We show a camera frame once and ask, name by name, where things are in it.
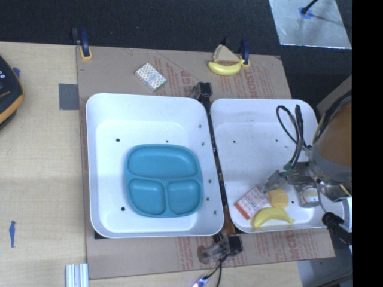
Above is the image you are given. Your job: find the brown cardboard board red print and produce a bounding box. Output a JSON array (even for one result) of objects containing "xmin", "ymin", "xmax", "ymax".
[{"xmin": 75, "ymin": 45, "xmax": 336, "ymax": 280}]

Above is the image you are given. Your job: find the orange and white packet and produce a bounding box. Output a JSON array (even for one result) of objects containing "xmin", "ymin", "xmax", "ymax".
[{"xmin": 234, "ymin": 186, "xmax": 272, "ymax": 221}]

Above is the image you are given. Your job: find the yellow banana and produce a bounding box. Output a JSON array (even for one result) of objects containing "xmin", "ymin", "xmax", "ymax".
[
  {"xmin": 208, "ymin": 59, "xmax": 245, "ymax": 77},
  {"xmin": 251, "ymin": 207, "xmax": 296, "ymax": 229}
]

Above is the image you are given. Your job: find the black block with thin wires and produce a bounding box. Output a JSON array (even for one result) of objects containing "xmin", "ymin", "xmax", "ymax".
[
  {"xmin": 190, "ymin": 81, "xmax": 214, "ymax": 100},
  {"xmin": 198, "ymin": 234, "xmax": 243, "ymax": 263}
]

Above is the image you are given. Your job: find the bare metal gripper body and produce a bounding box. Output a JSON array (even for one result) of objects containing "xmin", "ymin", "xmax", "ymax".
[{"xmin": 285, "ymin": 161, "xmax": 323, "ymax": 188}]

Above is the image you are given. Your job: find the beige bread slice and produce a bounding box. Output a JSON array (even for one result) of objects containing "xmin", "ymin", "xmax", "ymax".
[{"xmin": 212, "ymin": 44, "xmax": 242, "ymax": 63}]

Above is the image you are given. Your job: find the white plastic tray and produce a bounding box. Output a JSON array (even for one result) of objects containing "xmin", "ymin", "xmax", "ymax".
[
  {"xmin": 209, "ymin": 98, "xmax": 345, "ymax": 234},
  {"xmin": 85, "ymin": 93, "xmax": 225, "ymax": 239}
]

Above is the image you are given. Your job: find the white patterned small carton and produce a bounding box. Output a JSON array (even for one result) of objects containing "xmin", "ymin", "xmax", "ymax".
[{"xmin": 134, "ymin": 62, "xmax": 168, "ymax": 93}]

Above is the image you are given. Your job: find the blue divided plate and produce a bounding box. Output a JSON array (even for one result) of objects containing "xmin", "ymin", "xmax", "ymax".
[{"xmin": 124, "ymin": 143, "xmax": 205, "ymax": 219}]

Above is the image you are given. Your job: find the black cylinder on white bracket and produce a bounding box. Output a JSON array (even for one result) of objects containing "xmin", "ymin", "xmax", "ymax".
[{"xmin": 321, "ymin": 196, "xmax": 353, "ymax": 245}]

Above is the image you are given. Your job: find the small white can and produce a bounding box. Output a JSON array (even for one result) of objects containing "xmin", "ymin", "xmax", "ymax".
[{"xmin": 299, "ymin": 185, "xmax": 321, "ymax": 209}]

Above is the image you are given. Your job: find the yellow biscuit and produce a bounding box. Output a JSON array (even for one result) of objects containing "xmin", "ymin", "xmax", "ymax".
[{"xmin": 266, "ymin": 187, "xmax": 290, "ymax": 210}]

